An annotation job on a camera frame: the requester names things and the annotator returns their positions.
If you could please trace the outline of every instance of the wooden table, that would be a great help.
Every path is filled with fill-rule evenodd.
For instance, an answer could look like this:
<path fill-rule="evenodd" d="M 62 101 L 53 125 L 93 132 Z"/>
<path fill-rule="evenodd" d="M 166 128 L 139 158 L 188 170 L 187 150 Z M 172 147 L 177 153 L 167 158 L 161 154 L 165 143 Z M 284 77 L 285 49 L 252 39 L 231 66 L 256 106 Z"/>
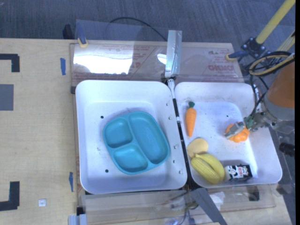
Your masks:
<path fill-rule="evenodd" d="M 10 182 L 20 182 L 19 206 L 0 211 L 0 224 L 63 225 L 76 213 L 79 191 L 74 95 L 70 93 L 71 43 L 74 41 L 0 39 L 1 54 L 20 57 L 20 72 L 11 71 L 10 60 L 0 60 L 0 84 L 11 84 L 14 91 L 13 110 L 0 111 L 0 202 L 9 200 Z M 60 59 L 66 62 L 65 75 Z M 283 197 L 274 196 L 274 203 L 273 208 L 222 215 L 229 225 L 291 224 Z"/>

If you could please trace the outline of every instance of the gray carpet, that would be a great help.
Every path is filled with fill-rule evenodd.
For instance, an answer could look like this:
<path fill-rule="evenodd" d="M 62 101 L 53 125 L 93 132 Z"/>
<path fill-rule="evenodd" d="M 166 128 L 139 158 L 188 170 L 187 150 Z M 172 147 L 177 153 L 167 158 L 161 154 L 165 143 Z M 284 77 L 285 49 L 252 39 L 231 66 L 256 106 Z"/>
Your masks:
<path fill-rule="evenodd" d="M 285 0 L 0 0 L 1 38 L 63 39 L 63 29 L 76 19 L 99 22 L 128 16 L 155 28 L 182 30 L 183 42 L 232 43 L 235 51 L 250 37 L 256 37 Z M 275 51 L 295 29 L 295 6 L 265 40 Z M 118 23 L 141 25 L 134 20 Z M 278 147 L 278 134 L 272 132 Z M 284 176 L 295 175 L 294 158 L 278 152 Z M 295 224 L 295 188 L 284 195 L 292 223 Z"/>

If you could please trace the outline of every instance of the orange carrot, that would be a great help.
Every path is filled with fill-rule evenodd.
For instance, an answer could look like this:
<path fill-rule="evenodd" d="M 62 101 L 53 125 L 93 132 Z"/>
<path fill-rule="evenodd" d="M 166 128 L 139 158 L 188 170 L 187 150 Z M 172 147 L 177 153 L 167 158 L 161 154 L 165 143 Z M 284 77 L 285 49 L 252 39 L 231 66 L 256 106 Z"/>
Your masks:
<path fill-rule="evenodd" d="M 186 113 L 187 134 L 189 137 L 193 135 L 197 112 L 194 108 L 195 103 L 189 102 L 189 108 Z"/>

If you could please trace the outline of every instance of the yellow banana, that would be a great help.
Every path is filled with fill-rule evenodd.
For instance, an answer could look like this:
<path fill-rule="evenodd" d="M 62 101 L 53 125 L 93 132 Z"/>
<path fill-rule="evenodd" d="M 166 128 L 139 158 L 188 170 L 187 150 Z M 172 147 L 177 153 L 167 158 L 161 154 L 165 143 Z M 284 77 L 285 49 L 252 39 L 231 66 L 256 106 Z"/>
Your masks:
<path fill-rule="evenodd" d="M 212 167 L 201 158 L 192 158 L 191 165 L 210 183 L 217 184 L 220 181 L 220 177 L 215 170 L 213 170 Z"/>
<path fill-rule="evenodd" d="M 210 153 L 203 153 L 203 154 L 195 154 L 195 157 L 201 158 L 205 162 L 207 162 L 212 167 L 212 169 L 219 175 L 220 180 L 224 179 L 225 176 L 224 167 L 214 155 Z"/>

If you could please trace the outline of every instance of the blue plastic tray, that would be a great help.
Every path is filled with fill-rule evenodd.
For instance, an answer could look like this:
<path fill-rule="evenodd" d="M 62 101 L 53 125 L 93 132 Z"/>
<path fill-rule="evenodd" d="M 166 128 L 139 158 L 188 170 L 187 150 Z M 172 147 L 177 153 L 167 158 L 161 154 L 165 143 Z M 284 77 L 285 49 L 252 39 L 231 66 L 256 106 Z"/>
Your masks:
<path fill-rule="evenodd" d="M 109 121 L 103 139 L 115 165 L 126 174 L 155 168 L 170 154 L 165 134 L 147 112 L 129 112 Z"/>

